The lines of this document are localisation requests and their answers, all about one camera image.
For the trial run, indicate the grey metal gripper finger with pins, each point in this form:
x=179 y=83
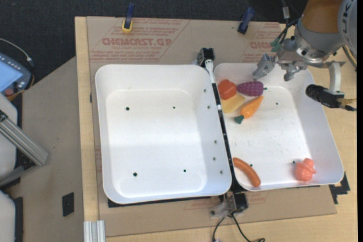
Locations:
x=263 y=66
x=292 y=72

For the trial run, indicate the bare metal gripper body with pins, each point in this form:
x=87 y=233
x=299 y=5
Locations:
x=295 y=55

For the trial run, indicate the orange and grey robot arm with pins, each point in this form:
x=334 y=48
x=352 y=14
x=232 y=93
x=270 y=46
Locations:
x=326 y=8

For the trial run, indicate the purple toy grapes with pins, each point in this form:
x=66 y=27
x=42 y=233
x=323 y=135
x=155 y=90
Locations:
x=251 y=88

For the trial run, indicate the orange toy pepper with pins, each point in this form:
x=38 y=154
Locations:
x=227 y=89

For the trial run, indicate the orange toy carrot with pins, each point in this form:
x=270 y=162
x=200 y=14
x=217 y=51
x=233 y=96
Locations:
x=251 y=109

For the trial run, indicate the yellow toy bread slice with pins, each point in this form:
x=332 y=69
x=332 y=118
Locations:
x=232 y=103

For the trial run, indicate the thin black and white rod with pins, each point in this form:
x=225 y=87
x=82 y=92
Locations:
x=219 y=110

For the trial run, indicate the white plastic tray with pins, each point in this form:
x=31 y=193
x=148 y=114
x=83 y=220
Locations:
x=158 y=133
x=278 y=136

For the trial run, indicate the brown cardboard board red print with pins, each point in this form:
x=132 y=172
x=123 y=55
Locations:
x=175 y=37

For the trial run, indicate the pink toy doughnut figure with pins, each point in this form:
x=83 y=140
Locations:
x=304 y=169

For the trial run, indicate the orange toy sausage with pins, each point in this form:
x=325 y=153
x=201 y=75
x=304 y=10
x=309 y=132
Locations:
x=248 y=171

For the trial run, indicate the black cylinder on white bracket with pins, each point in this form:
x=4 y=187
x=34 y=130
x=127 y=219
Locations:
x=326 y=90

